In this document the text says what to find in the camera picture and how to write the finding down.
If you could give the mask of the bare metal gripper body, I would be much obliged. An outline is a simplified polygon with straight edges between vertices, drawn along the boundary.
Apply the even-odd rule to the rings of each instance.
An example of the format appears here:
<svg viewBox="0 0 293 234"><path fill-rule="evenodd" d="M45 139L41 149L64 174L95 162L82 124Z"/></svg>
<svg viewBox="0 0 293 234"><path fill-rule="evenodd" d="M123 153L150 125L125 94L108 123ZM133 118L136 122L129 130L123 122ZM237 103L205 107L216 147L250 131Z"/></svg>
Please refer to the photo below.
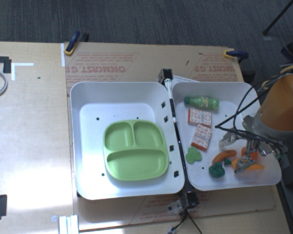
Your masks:
<svg viewBox="0 0 293 234"><path fill-rule="evenodd" d="M272 154L272 143L269 135L264 132L264 127L257 115L246 116L243 119L243 127L247 132L246 154L251 156L253 153L259 153L261 156Z"/></svg>

